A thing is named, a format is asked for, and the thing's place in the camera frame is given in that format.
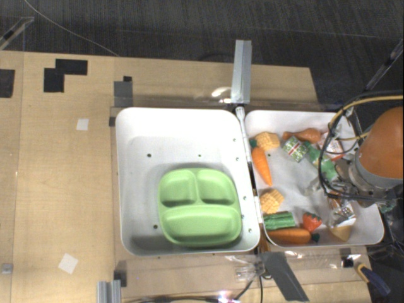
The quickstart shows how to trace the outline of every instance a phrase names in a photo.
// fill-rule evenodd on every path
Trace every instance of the toy food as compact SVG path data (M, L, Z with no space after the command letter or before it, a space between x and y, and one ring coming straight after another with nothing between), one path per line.
M319 234L312 234L311 235L311 240L313 240L315 243L320 241L320 235Z
M295 136L290 137L282 149L287 152L296 162L300 162L309 151Z
M262 148L265 152L272 148L280 146L279 138L277 134L273 133L260 133L255 136L258 147Z
M313 213L305 212L303 214L303 228L305 228L310 233L315 231L321 224L322 219Z
M307 158L315 166L315 168L318 168L318 161L321 151L315 149L315 147L313 147L308 141L305 141L303 145L309 150L307 152ZM323 155L323 159L321 161L321 170L329 181L333 181L338 177L338 173L335 170L335 164L331 161L330 157L325 154Z
M291 212L279 212L264 217L266 230L295 227L295 219Z
M275 242L287 242L297 245L307 244L311 239L310 232L303 228L269 230L266 233Z
M259 147L253 148L251 157L255 168L265 183L267 183L268 186L272 186L272 176L270 167L268 166L268 162L266 160L265 152Z
M342 241L348 241L349 237L351 236L351 225L342 225L340 227L328 227L328 230L331 231L331 233L341 239Z
M317 143L321 139L321 133L314 128L307 128L299 133L284 132L282 135L283 140L288 140L290 137L295 136L300 141L308 141L311 144Z
M267 215L270 215L278 211L279 206L283 202L283 196L276 189L272 189L261 195L259 201L261 202L262 211Z
M321 135L321 139L318 141L318 147L320 149L323 148L327 135L328 133L324 133ZM345 154L343 152L344 150L341 141L339 140L331 140L326 149L327 156L329 156L333 162L344 157Z

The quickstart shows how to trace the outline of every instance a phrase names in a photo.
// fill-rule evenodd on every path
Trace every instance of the gray floor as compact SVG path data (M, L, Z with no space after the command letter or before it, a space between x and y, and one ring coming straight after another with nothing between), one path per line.
M120 56L232 62L235 39L250 39L255 64L310 67L318 98L327 104L360 93L403 37L404 0L28 1ZM35 23L25 43L19 38L9 49L109 54L49 23L23 0L0 0L0 33L22 16L34 16ZM403 88L403 56L377 88ZM383 109L362 110L365 126ZM403 280L402 268L386 273ZM400 301L402 289L395 295L390 302Z

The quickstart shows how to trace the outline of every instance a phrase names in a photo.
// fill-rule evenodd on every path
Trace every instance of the white tray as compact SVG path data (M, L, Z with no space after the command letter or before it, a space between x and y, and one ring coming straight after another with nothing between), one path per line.
M279 138L282 137L284 131L296 132L306 128L316 128L325 132L327 131L327 123L332 117L333 114L322 112L255 110L246 116L246 129L249 138L263 131L276 133ZM342 124L342 137L353 136L354 132L345 118L343 118ZM348 149L350 145L352 142L351 144L345 143L344 149ZM279 211L291 211L297 223L302 223L302 215L305 211L318 214L326 222L330 212L326 197L306 197L303 195L305 188L317 176L315 167L306 159L297 163L282 148L270 150L269 154L271 156L268 163L271 169L273 188L279 190L285 198ZM268 186L255 171L254 176L258 193L261 195L268 190ZM362 208L356 202L353 202L352 206L357 221L347 242L333 236L323 224L316 229L320 234L319 243L311 244L311 246L352 246L380 242L384 235L384 227L377 206Z
M128 108L116 119L121 237L136 255L248 251L259 226L241 128L224 110ZM169 242L159 226L158 183L174 169L218 169L234 181L241 206L241 236L230 246L191 249Z

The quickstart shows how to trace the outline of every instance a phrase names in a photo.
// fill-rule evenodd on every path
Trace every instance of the metal bracket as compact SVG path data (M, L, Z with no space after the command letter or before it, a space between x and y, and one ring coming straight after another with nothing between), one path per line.
M121 281L98 282L97 303L121 303Z
M248 104L250 102L252 54L253 48L250 40L235 41L233 81L230 94L233 104Z
M259 201L258 196L254 197L254 202L255 202L255 210L257 213L258 223L264 223L263 214L262 214L262 210L261 210L261 202Z
M263 252L260 256L287 301L309 302L283 252Z
M17 23L0 38L0 51L5 49L20 33L27 29L33 21L34 17L26 17L18 20Z

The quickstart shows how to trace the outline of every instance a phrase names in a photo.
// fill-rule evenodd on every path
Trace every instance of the wire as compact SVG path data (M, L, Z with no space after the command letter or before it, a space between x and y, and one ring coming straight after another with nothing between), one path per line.
M261 278L261 276L259 277L259 288L260 288L260 291L261 291L261 293L260 293L260 303L263 303L263 299L264 299L264 288L263 288L263 280L262 280L262 278Z
M348 150L342 151L342 152L340 152L340 153L333 152L333 151L325 151L325 152L326 152L327 154L331 154L331 155L344 155L344 154L349 153L351 150L353 150L353 149L356 147L357 143L358 143L358 140L355 141L355 143L353 143L353 145L352 145Z
M363 134L360 134L359 136L355 136L355 137L351 137L351 138L339 138L338 140L341 140L341 141L360 140L362 138L367 137L368 134L369 134L369 132L363 133Z
M327 134L327 137L324 141L324 145L319 154L318 176L319 176L320 185L323 188L324 193L330 198L351 199L351 200L357 200L357 201L372 201L375 203L377 203L377 202L378 203L389 203L391 201L390 199L375 199L375 198L368 197L368 196L343 193L341 190L335 189L328 182L328 180L323 177L323 173L321 171L321 164L323 161L324 153L326 152L326 149L327 149L329 143L331 142L332 138L334 137L334 132L335 132L335 129L336 129L338 123L340 122L342 116L344 115L344 113L347 109L354 107L356 105L366 104L369 102L387 101L387 100L402 100L403 99L403 95L387 95L386 92L380 92L379 94L383 95L383 96L378 97L378 96L375 96L375 95L377 95L377 93L378 92L367 92L367 93L363 93L362 95L359 95L359 96L353 98L354 101L352 101L352 99L349 100L347 102L347 105L344 105L342 107L342 109L339 110L335 114L335 116L332 118L332 120L328 124L329 132ZM337 194L330 193L327 190L327 188L336 192Z
M248 282L247 286L242 290L238 295L234 297L235 300L240 299L244 295L244 293L247 292L247 290L250 288L251 284L253 283L254 279L252 279L250 282Z
M81 38L81 39L83 39L83 40L86 40L87 42L89 42L89 43L91 43L91 44L94 44L94 45L96 45L96 46L98 46L98 47L101 47L103 50L105 50L105 51L111 53L112 55L115 55L115 56L118 56L118 57L119 57L119 55L118 55L117 53L115 53L114 51L112 51L112 50L106 48L105 46L103 46L103 45L101 45L101 44L99 44L99 43L97 43L97 42L94 42L94 40L91 40L91 39L88 39L88 38L86 38L86 37L84 37L84 36L81 36L81 35L78 34L78 33L72 32L71 30L67 29L66 27L63 27L62 25L58 24L56 21L50 19L49 17L47 17L46 15L44 15L43 13L41 13L38 9L36 9L34 6L32 6L32 4L30 4L30 3L28 2L28 0L24 0L24 2L27 4L28 7L30 7L32 10L34 10L34 12L36 12L38 15L40 15L41 17L43 17L44 19L46 19L46 20L49 21L50 23L52 23L52 24L54 24L55 26L59 27L60 29L65 30L66 32L70 33L70 34L73 35L73 36L76 36L76 37L78 37L78 38Z
M367 98L364 100L358 100L358 101L351 102L348 105L345 105L344 107L342 107L342 109L339 110L335 114L335 116L331 119L330 124L332 125L334 123L334 121L336 120L336 118L340 117L347 109L355 107L356 105L366 104L369 102L389 101L389 100L403 100L403 95L388 95L385 97L373 97L373 98Z
M356 95L356 96L348 99L344 104L350 104L350 103L360 100L362 98L383 97L383 96L401 95L401 94L403 94L403 92L401 90L369 91L369 92L361 93L359 95Z
M150 300L143 300L143 299L138 299L138 300L132 300L129 301L128 303L171 303L171 302L178 302L180 300L198 300L201 302L207 302L207 303L218 303L218 299L210 298L210 297L202 297L202 296L183 296L183 297L156 297L154 299Z

